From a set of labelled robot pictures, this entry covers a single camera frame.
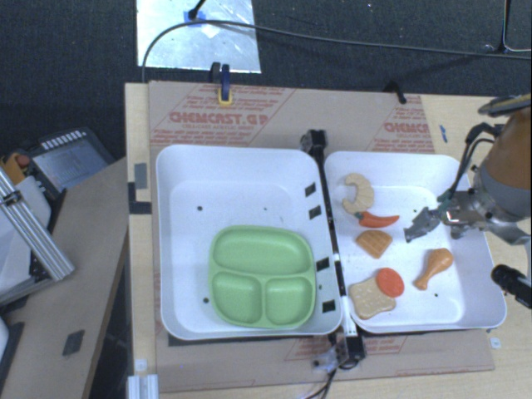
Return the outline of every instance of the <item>cardboard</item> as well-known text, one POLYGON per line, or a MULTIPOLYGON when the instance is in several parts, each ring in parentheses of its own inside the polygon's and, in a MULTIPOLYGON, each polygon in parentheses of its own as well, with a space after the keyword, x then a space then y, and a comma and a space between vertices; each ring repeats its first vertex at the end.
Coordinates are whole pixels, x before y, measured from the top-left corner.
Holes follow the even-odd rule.
MULTIPOLYGON (((298 148, 309 129, 328 133, 326 154, 335 150, 434 152, 419 96, 233 86, 234 104, 221 107, 211 84, 153 82, 149 115, 141 109, 144 162, 151 167, 151 224, 155 294, 155 372, 161 392, 321 382, 312 361, 330 348, 327 337, 246 342, 180 342, 160 322, 158 230, 153 164, 173 143, 298 148)), ((130 163, 142 161, 139 150, 130 163)), ((340 380, 400 377, 494 369, 485 331, 431 332, 367 337, 367 357, 340 380)))

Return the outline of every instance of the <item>divided green plate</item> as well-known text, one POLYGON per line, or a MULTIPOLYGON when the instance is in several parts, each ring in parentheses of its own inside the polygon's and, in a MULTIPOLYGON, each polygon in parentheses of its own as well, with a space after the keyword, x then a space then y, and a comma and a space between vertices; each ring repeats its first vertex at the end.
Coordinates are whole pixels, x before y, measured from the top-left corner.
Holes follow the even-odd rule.
POLYGON ((314 310, 312 250, 286 229, 230 226, 210 246, 209 291, 214 310, 229 323, 295 328, 314 310))

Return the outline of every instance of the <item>toy chicken drumstick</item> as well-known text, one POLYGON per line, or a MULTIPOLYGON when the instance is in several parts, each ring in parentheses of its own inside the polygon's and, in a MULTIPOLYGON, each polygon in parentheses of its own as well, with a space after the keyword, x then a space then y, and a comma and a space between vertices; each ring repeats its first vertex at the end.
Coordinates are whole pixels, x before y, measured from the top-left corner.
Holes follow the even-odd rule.
POLYGON ((429 255, 425 273, 414 282, 414 285, 416 285, 416 287, 419 289, 425 290, 428 286, 429 279, 437 273, 448 269, 452 265, 453 261, 454 258, 448 249, 433 250, 429 255))

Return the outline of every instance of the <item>black carpet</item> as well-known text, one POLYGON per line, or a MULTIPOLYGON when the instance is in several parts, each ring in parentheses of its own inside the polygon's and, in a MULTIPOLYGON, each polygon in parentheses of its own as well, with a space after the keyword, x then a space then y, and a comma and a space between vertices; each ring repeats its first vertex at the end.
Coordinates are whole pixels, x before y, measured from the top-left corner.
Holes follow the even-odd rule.
MULTIPOLYGON (((255 22, 365 42, 484 52, 500 43, 504 0, 252 0, 255 22)), ((123 88, 140 81, 135 0, 0 0, 0 153, 88 126, 125 154, 123 88)), ((530 0, 513 0, 508 42, 530 46, 530 0)), ((346 47, 258 34, 263 73, 243 84, 502 96, 530 91, 530 60, 346 47)), ((147 70, 206 81, 205 72, 147 70)))

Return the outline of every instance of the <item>red chili pepper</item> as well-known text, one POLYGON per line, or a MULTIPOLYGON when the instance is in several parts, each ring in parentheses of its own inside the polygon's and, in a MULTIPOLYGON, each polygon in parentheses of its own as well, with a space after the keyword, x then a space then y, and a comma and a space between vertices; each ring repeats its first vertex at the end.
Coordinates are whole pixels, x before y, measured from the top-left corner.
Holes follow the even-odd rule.
POLYGON ((365 228, 385 228, 399 220, 399 216, 379 217, 371 214, 369 211, 355 213, 355 216, 357 216, 360 225, 365 228))

